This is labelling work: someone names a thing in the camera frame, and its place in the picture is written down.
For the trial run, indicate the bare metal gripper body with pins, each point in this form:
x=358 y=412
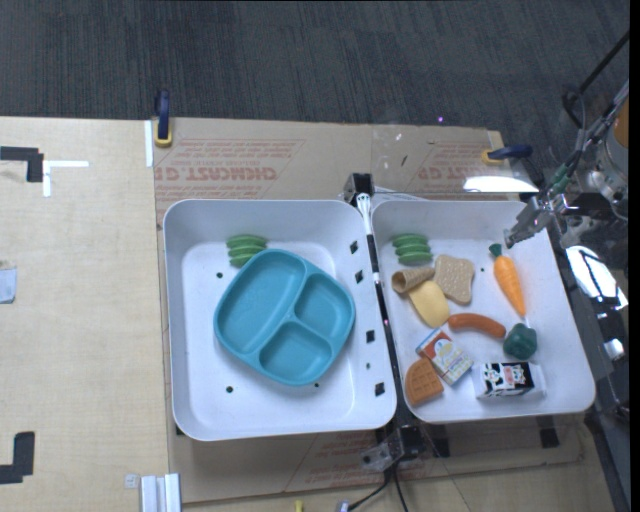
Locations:
x=595 y=200

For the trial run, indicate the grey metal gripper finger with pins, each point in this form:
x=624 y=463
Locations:
x=534 y=225
x=515 y=231

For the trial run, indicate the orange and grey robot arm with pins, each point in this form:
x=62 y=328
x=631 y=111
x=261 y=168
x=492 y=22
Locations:
x=621 y=127

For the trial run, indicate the orange carrot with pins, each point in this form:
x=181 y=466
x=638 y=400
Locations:
x=509 y=280

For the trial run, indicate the tan bread slice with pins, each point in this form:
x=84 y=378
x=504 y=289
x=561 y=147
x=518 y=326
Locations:
x=455 y=277

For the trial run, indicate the orange sausage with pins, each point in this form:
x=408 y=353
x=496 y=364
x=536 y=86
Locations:
x=477 y=324

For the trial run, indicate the white plastic tray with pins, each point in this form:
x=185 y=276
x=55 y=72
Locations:
x=555 y=325
x=210 y=400

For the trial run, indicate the green pea pod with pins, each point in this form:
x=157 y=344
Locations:
x=411 y=248
x=244 y=246

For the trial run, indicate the dark green pepper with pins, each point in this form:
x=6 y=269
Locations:
x=520 y=342

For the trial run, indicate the yellow cheese piece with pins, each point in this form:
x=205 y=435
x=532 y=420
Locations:
x=431 y=305

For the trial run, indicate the tan ice cream cone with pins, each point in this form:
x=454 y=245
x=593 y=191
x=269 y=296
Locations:
x=407 y=279

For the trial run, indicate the orange and white juice carton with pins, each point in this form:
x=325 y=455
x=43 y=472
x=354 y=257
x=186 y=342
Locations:
x=447 y=357

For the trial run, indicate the black and white milk carton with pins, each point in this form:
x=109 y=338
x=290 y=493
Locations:
x=507 y=380

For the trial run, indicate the orange waffle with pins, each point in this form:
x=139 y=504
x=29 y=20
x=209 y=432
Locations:
x=422 y=382

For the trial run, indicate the brown cardboard board red print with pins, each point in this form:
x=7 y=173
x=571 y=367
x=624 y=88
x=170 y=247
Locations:
x=300 y=160

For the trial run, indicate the blue divided plate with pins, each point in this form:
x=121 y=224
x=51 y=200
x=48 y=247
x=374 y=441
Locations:
x=265 y=305

